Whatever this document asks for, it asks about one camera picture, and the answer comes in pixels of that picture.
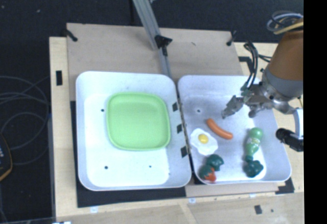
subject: green tray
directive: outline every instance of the green tray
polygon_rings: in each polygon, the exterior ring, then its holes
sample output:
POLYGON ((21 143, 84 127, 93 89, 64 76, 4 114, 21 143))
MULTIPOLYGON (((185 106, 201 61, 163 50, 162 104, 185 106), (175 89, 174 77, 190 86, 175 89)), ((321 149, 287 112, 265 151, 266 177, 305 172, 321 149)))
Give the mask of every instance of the green tray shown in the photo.
POLYGON ((170 141, 166 104, 154 94, 114 94, 107 103, 106 120, 110 141, 123 150, 157 150, 170 141))

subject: black floor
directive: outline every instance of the black floor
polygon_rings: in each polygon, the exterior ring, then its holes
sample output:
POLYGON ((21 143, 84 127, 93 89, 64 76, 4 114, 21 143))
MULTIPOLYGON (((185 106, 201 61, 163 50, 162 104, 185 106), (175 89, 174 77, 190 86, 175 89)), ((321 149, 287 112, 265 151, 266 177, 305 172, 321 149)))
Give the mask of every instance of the black floor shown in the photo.
MULTIPOLYGON (((303 14, 303 3, 157 0, 152 7, 160 27, 236 30, 236 41, 278 42, 280 37, 265 28, 271 14, 278 10, 303 14)), ((51 105, 44 102, 50 102, 48 40, 60 36, 67 22, 130 25, 128 0, 0 0, 0 129, 15 163, 0 182, 0 222, 52 215, 44 127, 51 112, 51 105), (36 82, 39 88, 24 92, 36 82)), ((138 18, 135 25, 141 26, 138 18)))

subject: toy hot dog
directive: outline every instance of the toy hot dog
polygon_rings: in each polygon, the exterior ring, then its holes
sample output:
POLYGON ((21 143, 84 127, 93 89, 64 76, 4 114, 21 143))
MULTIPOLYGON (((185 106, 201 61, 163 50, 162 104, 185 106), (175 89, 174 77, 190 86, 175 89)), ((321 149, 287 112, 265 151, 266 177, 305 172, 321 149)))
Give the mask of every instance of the toy hot dog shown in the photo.
POLYGON ((208 127, 214 132, 216 133, 218 136, 230 140, 233 138, 233 133, 228 132, 223 130, 222 128, 220 128, 213 119, 209 118, 208 120, 206 120, 206 124, 208 125, 208 127))

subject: yellow cable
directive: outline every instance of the yellow cable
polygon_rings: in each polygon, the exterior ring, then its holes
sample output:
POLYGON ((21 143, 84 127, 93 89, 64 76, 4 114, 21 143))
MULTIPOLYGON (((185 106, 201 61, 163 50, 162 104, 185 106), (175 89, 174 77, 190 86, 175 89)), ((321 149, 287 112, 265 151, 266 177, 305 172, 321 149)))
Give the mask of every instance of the yellow cable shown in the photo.
POLYGON ((292 30, 292 29, 295 29, 295 28, 298 28, 298 27, 301 27, 301 26, 303 26, 303 22, 295 23, 295 24, 292 24, 291 26, 287 26, 287 27, 285 27, 283 29, 280 29, 280 30, 274 32, 274 34, 282 34, 284 32, 287 32, 289 30, 292 30))

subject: black connector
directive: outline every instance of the black connector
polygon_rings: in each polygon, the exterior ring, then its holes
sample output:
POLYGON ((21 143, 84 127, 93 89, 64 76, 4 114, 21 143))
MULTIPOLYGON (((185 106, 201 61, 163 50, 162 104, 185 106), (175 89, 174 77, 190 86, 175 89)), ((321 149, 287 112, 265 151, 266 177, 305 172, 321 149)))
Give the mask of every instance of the black connector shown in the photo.
POLYGON ((303 152, 303 138, 299 138, 294 132, 280 128, 276 131, 276 137, 281 142, 289 145, 289 147, 293 150, 303 152))

